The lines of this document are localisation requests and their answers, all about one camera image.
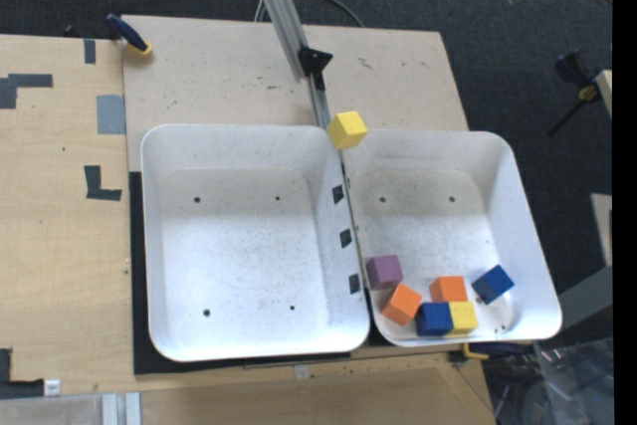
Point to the thin black and white rod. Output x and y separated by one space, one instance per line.
352 209

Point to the blue cube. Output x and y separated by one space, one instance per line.
492 283
433 319

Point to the yellow cube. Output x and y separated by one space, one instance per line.
464 316
347 129

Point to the pale wood board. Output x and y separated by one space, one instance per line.
219 74

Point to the orange cube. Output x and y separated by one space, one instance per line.
401 304
448 288

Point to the white plastic tray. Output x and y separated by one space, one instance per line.
244 254
433 224

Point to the purple cube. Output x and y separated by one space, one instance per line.
384 272

